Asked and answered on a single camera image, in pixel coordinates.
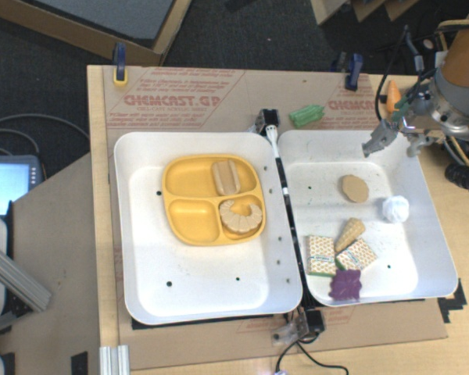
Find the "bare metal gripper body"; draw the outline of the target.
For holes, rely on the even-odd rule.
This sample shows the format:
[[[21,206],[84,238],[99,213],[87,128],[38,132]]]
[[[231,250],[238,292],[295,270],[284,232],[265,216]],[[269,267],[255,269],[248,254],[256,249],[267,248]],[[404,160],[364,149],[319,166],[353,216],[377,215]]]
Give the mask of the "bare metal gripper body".
[[[426,91],[403,105],[397,116],[398,128],[404,134],[469,141],[469,96],[447,98],[439,92]]]

